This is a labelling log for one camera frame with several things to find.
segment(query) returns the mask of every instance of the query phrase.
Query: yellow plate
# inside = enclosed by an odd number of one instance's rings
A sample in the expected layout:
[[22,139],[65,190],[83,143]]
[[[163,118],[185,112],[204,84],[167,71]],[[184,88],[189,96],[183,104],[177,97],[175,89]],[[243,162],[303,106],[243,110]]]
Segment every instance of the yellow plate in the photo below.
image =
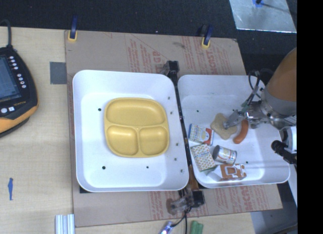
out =
[[169,146],[167,115],[160,103],[144,98],[117,98],[104,110],[105,140],[122,157],[154,157]]

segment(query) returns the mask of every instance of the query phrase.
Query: cardboard sheet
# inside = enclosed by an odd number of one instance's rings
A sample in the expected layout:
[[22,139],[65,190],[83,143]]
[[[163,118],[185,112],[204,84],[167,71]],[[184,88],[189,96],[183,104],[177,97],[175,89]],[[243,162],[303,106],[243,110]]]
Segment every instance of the cardboard sheet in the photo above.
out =
[[[166,61],[178,61],[179,77],[186,74],[245,75],[237,42],[201,37],[78,31],[76,41],[65,32],[67,87],[75,226],[93,226],[180,218],[167,211],[166,201],[177,191],[88,193],[76,179],[72,79],[84,69],[160,73]],[[276,184],[204,189],[205,204],[188,217],[281,209]]]

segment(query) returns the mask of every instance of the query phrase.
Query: blue mark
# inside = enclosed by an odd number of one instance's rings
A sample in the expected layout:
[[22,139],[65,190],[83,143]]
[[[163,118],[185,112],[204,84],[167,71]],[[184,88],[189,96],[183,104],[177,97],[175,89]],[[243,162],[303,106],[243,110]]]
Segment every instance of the blue mark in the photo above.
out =
[[12,201],[12,189],[14,188],[14,184],[13,184],[13,178],[10,177],[9,179],[9,183],[8,183],[8,189],[9,189],[9,196],[10,196],[10,201]]
[[261,8],[263,6],[263,1],[260,2],[260,4],[257,4],[256,0],[252,0],[252,3],[257,7],[257,8]]

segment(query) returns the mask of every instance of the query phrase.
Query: black floor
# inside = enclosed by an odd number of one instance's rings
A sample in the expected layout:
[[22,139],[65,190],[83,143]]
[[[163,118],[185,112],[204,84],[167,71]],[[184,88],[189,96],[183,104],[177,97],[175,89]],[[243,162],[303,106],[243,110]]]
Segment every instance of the black floor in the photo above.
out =
[[[297,0],[286,0],[297,28]],[[296,33],[237,30],[229,0],[0,0],[0,19],[13,27],[194,36],[211,24],[212,37],[235,38],[248,73],[275,70],[297,45]]]

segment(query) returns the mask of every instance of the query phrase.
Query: green object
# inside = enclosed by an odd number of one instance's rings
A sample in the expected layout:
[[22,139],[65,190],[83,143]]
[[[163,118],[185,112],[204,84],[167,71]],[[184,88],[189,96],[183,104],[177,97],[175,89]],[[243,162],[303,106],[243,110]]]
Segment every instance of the green object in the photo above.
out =
[[198,223],[196,220],[192,221],[190,234],[202,234],[203,224]]

